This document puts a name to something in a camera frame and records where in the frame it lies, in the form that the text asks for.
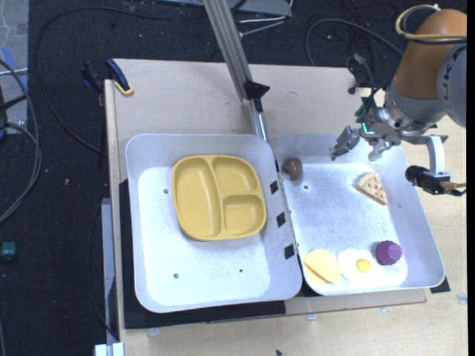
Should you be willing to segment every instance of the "pizza slice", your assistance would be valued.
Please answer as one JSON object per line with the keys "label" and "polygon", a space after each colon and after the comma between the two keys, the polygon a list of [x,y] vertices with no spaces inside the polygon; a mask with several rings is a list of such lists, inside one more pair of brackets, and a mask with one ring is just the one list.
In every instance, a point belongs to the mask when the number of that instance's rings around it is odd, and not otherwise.
{"label": "pizza slice", "polygon": [[362,176],[356,183],[356,188],[363,194],[373,198],[379,204],[387,204],[386,193],[384,192],[379,174],[376,171],[371,171]]}

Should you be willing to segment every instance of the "white tray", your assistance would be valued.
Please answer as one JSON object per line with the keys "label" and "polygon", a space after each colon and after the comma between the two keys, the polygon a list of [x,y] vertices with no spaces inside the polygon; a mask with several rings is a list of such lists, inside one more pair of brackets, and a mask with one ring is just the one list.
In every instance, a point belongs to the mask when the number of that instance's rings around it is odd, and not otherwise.
{"label": "white tray", "polygon": [[[403,257],[394,266],[385,266],[387,277],[371,283],[350,283],[342,277],[336,284],[312,284],[304,271],[309,286],[322,295],[341,295],[439,285],[445,276],[444,265],[416,188],[405,179],[407,162],[402,149],[394,147],[381,159],[369,162],[372,148],[362,140],[332,161],[330,148],[337,137],[289,135],[275,146],[281,170],[290,157],[303,163],[298,181],[281,172],[299,255],[315,248],[328,249],[335,257],[347,248],[374,253],[380,241],[392,240],[402,247]],[[369,171],[380,174],[386,206],[354,188],[355,181]]]}
{"label": "white tray", "polygon": [[[258,173],[267,223],[238,240],[202,242],[177,222],[171,193],[174,164],[186,156],[239,156]],[[285,300],[302,284],[295,240],[269,144],[251,134],[140,134],[126,147],[137,299],[151,312]]]}

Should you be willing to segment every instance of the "purple toy onion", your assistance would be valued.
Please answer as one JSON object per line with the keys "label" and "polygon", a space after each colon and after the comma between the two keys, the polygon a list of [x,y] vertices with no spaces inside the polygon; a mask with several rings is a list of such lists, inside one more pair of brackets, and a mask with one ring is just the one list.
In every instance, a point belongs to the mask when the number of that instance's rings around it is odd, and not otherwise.
{"label": "purple toy onion", "polygon": [[393,241],[381,241],[378,246],[376,246],[376,259],[381,265],[395,264],[401,256],[401,247]]}

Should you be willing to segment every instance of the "egg yolk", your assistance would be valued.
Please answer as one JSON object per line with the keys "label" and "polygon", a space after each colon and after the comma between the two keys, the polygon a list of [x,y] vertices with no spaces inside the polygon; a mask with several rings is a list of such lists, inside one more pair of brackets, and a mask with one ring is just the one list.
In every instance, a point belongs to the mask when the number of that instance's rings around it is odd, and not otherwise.
{"label": "egg yolk", "polygon": [[371,263],[364,258],[360,258],[358,261],[356,261],[356,268],[361,273],[367,273],[371,270]]}

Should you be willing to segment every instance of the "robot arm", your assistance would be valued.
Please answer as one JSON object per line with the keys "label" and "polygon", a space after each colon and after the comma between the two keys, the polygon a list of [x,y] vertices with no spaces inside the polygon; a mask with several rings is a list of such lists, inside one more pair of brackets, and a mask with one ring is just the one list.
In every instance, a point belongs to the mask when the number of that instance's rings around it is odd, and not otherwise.
{"label": "robot arm", "polygon": [[[414,34],[402,26],[417,10],[433,11]],[[461,195],[457,190],[465,184],[450,182],[444,172],[442,143],[447,136],[425,136],[429,128],[446,114],[466,128],[467,80],[467,15],[458,10],[440,10],[430,5],[410,8],[396,21],[396,31],[410,40],[396,74],[386,90],[384,104],[376,107],[368,99],[357,111],[361,128],[346,127],[330,155],[337,156],[353,149],[363,137],[373,147],[368,158],[381,154],[406,141],[426,145],[430,169],[411,166],[407,179],[431,194]]]}

